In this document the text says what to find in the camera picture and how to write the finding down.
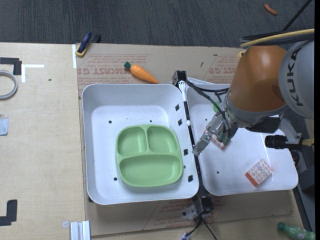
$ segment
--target black cable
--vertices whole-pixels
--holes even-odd
[[[287,29],[291,26],[291,24],[297,19],[297,17],[303,12],[303,10],[311,3],[312,0],[308,0],[303,6],[302,8],[296,13],[296,15],[288,22],[288,24],[283,28],[283,30],[281,31],[277,31],[277,32],[270,32],[270,33],[264,33],[264,34],[256,34],[256,35],[248,35],[248,36],[243,36],[240,39],[240,43],[246,43],[249,41],[253,41],[256,39],[261,39],[261,38],[266,38],[266,37],[270,37],[270,36],[275,36],[275,35],[280,35],[280,34],[285,34],[287,33]],[[293,39],[289,39],[288,42],[286,42],[285,39],[280,40],[280,41],[266,41],[266,42],[261,42],[258,44],[254,44],[255,46],[270,46],[270,45],[283,45],[283,44],[289,44],[289,43],[294,43],[294,42],[300,42],[300,41],[305,41],[305,40],[310,40],[310,39],[314,39],[315,38],[315,34],[311,34],[312,36],[305,36],[304,38],[300,38],[300,36],[296,36],[296,38],[300,38],[298,40],[293,40]]]
[[[185,237],[188,237],[190,236],[201,224],[201,222],[203,221],[203,218],[202,216],[199,217],[199,221],[198,223],[196,224],[195,228],[193,230],[191,230],[190,232],[188,232],[187,234],[185,234]]]
[[[282,31],[286,31],[290,25],[298,18],[298,16],[303,12],[303,10],[311,3],[312,0],[308,0],[302,8],[296,13],[296,15],[289,21],[289,23],[283,28]]]
[[[210,96],[205,94],[198,86],[195,86],[192,82],[187,81],[186,84],[188,86],[190,86],[192,89],[194,89],[198,94],[200,94],[201,96],[203,96],[206,99],[208,99],[209,101],[211,101],[213,103],[213,105],[218,109],[218,111],[222,114],[222,116],[224,116],[224,112],[220,109],[218,104],[212,98],[210,98]]]
[[[204,220],[204,218],[202,217],[202,215],[200,215],[199,217],[199,221],[196,224],[196,226],[194,227],[193,230],[191,230],[190,232],[188,232],[187,234],[185,234],[185,237],[189,237],[203,222],[203,224],[206,226],[206,228],[210,231],[211,235],[214,237],[215,240],[218,240],[216,235],[213,233],[213,231],[211,230],[211,228],[208,226],[208,224],[206,223],[206,221]]]
[[[228,123],[227,118],[226,118],[226,113],[224,111],[221,110],[220,106],[207,94],[204,93],[204,91],[201,90],[201,88],[199,88],[198,86],[194,85],[192,82],[190,81],[186,81],[186,84],[188,86],[190,86],[192,89],[194,89],[198,94],[200,94],[201,96],[205,97],[206,99],[208,99],[219,111],[219,113],[222,115],[223,119],[224,119],[224,127],[227,128],[227,126],[225,124]],[[231,136],[231,130],[230,127],[227,128],[228,131],[228,138],[230,138]]]
[[[227,92],[229,91],[229,89],[228,90],[225,90],[225,91],[215,91],[215,93],[217,94],[217,95],[224,95],[224,94],[226,94]]]
[[[212,90],[212,89],[204,89],[197,86],[201,91],[208,92],[208,93],[219,93],[219,92],[227,92],[229,88],[219,89],[219,90]]]
[[[275,46],[275,45],[284,45],[284,44],[290,44],[290,43],[296,43],[296,42],[302,42],[302,41],[308,41],[315,39],[315,34],[306,34],[301,36],[292,36],[287,38],[280,38],[277,40],[270,40],[265,42],[256,43],[255,46]]]
[[[213,235],[214,239],[218,240],[204,219],[203,219],[203,223],[206,226],[206,228],[210,231],[211,235]]]
[[[215,93],[215,96],[217,96],[217,98],[218,98],[219,102],[220,102],[220,103],[222,103],[222,99],[221,99],[221,97],[220,97],[220,94]]]

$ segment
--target cardboard surface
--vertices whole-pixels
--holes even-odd
[[[104,46],[120,54],[139,54],[135,52],[138,50],[135,45]],[[170,54],[176,49],[170,47],[167,52]],[[186,49],[199,50],[209,56],[212,50],[221,48]],[[71,44],[0,43],[2,57],[20,58],[22,65],[29,65],[24,69],[25,81],[22,82],[22,76],[17,77],[16,95],[0,101],[0,114],[9,118],[8,135],[0,136],[0,217],[6,215],[7,201],[17,200],[16,221],[9,226],[0,226],[0,239],[69,239],[70,222],[85,219],[91,221],[92,234],[100,235],[93,239],[180,239],[183,232],[194,228],[194,224],[189,225],[193,221],[182,222],[178,218],[181,208],[190,204],[189,200],[135,206],[98,206],[89,202],[86,175],[82,172],[85,164],[81,158],[81,151],[84,151],[80,134],[81,101],[72,50]],[[186,57],[193,56],[190,53],[180,55],[183,63],[186,63]],[[176,56],[166,57],[169,61]],[[194,64],[201,68],[202,61]],[[178,68],[168,69],[167,65],[168,62],[162,65],[164,70],[161,72],[166,72],[170,78]],[[196,73],[188,75],[197,77]],[[1,90],[10,89],[9,81],[1,79],[0,83]],[[302,226],[292,191],[213,197],[213,201],[214,213],[206,220],[218,239],[285,240],[287,236],[276,230],[278,222]],[[205,240],[211,239],[212,235],[202,224],[192,233],[192,238]]]
[[[124,68],[126,61],[139,64],[160,83],[170,83],[175,71],[186,71],[190,78],[229,84],[237,67],[238,48],[171,47],[123,44],[90,44],[84,57],[77,57],[79,97],[91,84],[144,84]],[[82,162],[85,146],[82,132]],[[83,166],[83,178],[86,179]],[[98,205],[89,200],[84,181],[85,217],[91,221],[93,236],[112,235],[193,226],[193,220],[182,220],[183,209],[193,204],[190,199],[167,200],[117,205]],[[213,196],[214,210],[207,223],[241,221],[254,218],[290,215],[293,203],[290,191],[272,191],[232,196]]]
[[[17,219],[0,226],[2,240],[69,239],[85,219],[77,71],[72,46],[0,43],[0,56],[19,58],[16,94],[0,100],[8,134],[0,136],[0,217],[17,200]],[[12,73],[5,64],[0,70]],[[0,89],[12,83],[0,76]]]

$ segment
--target orange carrot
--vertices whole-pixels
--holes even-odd
[[[266,10],[268,11],[268,13],[270,13],[270,14],[272,14],[272,15],[274,15],[274,16],[277,15],[277,11],[274,10],[274,9],[272,9],[267,3],[265,3],[265,4],[263,5],[263,7],[264,7],[264,9],[266,9]]]
[[[131,73],[142,80],[148,81],[153,84],[158,84],[159,81],[155,79],[148,71],[146,71],[142,66],[137,64],[131,65],[128,61],[124,64],[124,67],[130,69]]]

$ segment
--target plastic bottle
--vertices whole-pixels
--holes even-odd
[[[283,222],[279,222],[277,229],[285,232],[291,239],[296,240],[316,240],[316,233],[305,230],[299,226],[286,225]]]

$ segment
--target green divided plate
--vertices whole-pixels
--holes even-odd
[[[122,180],[133,187],[158,187],[176,182],[183,161],[174,132],[162,125],[135,125],[116,137],[116,163]]]

